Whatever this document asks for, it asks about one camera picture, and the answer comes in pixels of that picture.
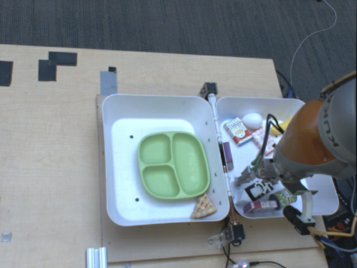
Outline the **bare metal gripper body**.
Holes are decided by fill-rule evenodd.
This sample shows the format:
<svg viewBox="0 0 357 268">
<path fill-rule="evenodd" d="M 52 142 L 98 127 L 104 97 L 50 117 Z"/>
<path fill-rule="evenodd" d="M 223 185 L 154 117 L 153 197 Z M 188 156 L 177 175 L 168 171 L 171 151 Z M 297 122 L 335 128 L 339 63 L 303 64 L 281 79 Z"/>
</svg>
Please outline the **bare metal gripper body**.
<svg viewBox="0 0 357 268">
<path fill-rule="evenodd" d="M 277 184 L 281 181 L 283 170 L 278 160 L 260 158 L 252 161 L 252 172 L 258 179 Z"/>
</svg>

